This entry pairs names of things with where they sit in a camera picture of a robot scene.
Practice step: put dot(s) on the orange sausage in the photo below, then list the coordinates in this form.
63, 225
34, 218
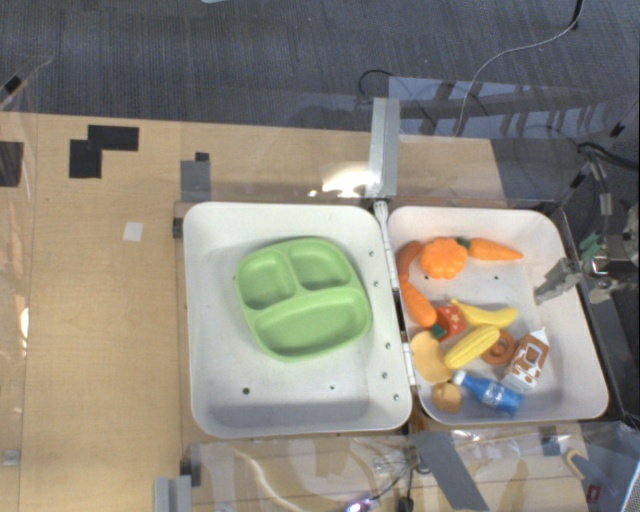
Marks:
407, 255

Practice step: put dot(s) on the green divided plate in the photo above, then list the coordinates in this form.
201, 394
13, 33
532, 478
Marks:
310, 320

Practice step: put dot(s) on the white plastic tray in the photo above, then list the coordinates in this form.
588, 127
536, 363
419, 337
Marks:
300, 390
565, 360

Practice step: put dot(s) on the thin black and white rod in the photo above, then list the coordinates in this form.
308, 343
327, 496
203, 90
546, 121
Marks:
388, 250

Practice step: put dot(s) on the orange pumpkin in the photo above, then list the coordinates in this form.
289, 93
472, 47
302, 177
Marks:
444, 257

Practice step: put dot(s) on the small yellow crisp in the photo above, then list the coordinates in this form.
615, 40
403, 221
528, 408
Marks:
446, 398

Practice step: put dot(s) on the yellow corn cob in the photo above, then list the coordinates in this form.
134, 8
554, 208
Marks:
471, 346

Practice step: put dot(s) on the orange carrot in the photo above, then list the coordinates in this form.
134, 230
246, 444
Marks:
417, 302
492, 250

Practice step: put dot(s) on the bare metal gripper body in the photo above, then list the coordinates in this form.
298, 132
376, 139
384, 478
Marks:
612, 275

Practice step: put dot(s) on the brown doughnut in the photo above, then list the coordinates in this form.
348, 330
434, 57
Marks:
506, 345

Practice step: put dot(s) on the brown and white carton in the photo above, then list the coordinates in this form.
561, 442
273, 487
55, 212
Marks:
530, 360

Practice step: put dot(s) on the yellow banana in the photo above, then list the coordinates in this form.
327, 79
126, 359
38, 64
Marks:
492, 316

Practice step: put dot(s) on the blue bottle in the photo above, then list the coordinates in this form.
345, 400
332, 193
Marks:
492, 394

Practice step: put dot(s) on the pale wood board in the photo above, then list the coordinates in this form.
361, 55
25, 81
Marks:
105, 300

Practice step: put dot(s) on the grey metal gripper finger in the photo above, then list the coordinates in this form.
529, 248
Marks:
557, 282

